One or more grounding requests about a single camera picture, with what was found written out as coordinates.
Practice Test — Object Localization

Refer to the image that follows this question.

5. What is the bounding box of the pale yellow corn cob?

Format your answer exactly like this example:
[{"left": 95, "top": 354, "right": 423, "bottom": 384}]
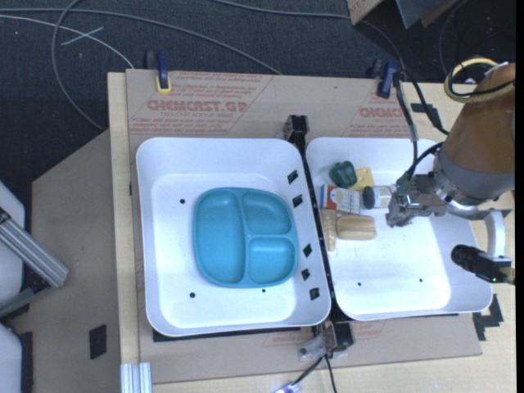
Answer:
[{"left": 319, "top": 208, "right": 339, "bottom": 253}]

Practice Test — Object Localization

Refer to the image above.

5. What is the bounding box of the brown cardboard board red print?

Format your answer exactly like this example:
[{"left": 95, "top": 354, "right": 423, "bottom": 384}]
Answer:
[{"left": 124, "top": 68, "right": 483, "bottom": 385}]

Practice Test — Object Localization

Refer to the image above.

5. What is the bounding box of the black cylinder on white bracket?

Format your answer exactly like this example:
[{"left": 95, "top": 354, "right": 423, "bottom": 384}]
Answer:
[{"left": 450, "top": 208, "right": 513, "bottom": 284}]

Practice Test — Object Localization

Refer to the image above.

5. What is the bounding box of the tan bread loaf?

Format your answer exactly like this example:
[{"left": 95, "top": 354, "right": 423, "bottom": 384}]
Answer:
[{"left": 335, "top": 214, "right": 377, "bottom": 242}]

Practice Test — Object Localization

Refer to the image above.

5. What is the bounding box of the white plastic tray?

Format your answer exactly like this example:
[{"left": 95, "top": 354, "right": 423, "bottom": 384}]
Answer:
[
  {"left": 135, "top": 136, "right": 332, "bottom": 339},
  {"left": 305, "top": 136, "right": 494, "bottom": 322}
]

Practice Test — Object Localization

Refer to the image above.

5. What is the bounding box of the white carton red blue print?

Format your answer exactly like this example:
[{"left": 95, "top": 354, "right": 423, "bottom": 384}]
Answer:
[{"left": 318, "top": 183, "right": 363, "bottom": 216}]

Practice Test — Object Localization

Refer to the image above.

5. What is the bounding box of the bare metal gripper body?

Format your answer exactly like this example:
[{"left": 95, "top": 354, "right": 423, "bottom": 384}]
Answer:
[{"left": 385, "top": 173, "right": 489, "bottom": 228}]

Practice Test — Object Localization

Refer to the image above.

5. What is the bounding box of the green bell pepper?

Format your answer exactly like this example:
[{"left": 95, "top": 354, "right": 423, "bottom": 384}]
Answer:
[{"left": 328, "top": 160, "right": 357, "bottom": 188}]

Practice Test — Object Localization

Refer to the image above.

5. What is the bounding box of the yellow cheese wedge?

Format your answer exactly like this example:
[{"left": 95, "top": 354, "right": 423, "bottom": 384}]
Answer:
[{"left": 353, "top": 167, "right": 376, "bottom": 192}]

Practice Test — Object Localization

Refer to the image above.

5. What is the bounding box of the blue divided plate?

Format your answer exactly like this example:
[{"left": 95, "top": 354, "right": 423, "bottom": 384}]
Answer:
[{"left": 192, "top": 186, "right": 300, "bottom": 290}]

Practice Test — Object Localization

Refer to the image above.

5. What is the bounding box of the small bottle with black cap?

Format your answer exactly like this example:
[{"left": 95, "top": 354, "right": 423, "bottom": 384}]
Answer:
[{"left": 361, "top": 183, "right": 398, "bottom": 210}]

